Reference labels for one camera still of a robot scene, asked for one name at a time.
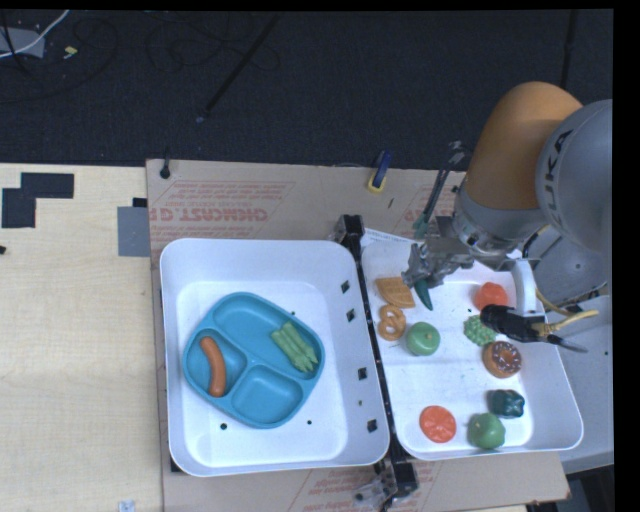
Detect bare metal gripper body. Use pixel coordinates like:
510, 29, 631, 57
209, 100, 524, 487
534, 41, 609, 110
410, 217, 507, 275

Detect green chili pepper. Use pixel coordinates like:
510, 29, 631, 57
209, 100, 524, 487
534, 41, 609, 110
413, 277, 435, 312

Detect orange waffle biscuit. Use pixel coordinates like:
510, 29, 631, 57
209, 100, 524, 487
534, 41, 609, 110
374, 276, 417, 310

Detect orange tomato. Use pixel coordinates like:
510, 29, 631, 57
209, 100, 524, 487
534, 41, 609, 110
473, 281, 510, 313

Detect light green apple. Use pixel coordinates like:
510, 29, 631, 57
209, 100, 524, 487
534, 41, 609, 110
404, 321, 442, 358

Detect orange pretzel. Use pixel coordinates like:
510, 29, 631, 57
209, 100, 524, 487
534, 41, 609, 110
376, 304, 407, 343

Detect green grapes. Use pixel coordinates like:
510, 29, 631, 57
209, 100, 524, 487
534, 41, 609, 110
462, 314, 499, 348

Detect thin black rod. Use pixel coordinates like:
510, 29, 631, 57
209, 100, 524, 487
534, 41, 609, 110
348, 234, 407, 476

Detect brown doughnut with sprinkles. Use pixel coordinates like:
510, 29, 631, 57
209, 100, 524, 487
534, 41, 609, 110
481, 340, 524, 380

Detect white plastic tray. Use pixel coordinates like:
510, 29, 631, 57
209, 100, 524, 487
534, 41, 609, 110
158, 237, 391, 478
359, 227, 585, 462

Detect brown cardboard board red print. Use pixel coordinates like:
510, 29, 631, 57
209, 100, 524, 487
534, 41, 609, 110
144, 158, 572, 512

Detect green asparagus bunch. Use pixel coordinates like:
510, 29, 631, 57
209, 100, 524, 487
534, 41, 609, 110
270, 321, 320, 374

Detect dark green bell pepper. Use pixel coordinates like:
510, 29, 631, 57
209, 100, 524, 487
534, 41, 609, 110
487, 388, 527, 420

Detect orange slice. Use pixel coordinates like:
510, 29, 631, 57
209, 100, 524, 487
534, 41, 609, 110
418, 404, 458, 445

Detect blue divided plate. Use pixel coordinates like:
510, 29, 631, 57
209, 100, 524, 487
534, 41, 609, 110
181, 291, 327, 431

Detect orange sausage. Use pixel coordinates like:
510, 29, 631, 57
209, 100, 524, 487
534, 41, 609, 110
199, 336, 228, 399

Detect black cylinder on white bracket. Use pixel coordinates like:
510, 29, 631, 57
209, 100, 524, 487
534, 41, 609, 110
479, 257, 551, 345

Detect black block with thin wires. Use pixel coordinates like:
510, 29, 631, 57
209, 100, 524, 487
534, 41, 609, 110
352, 458, 422, 510

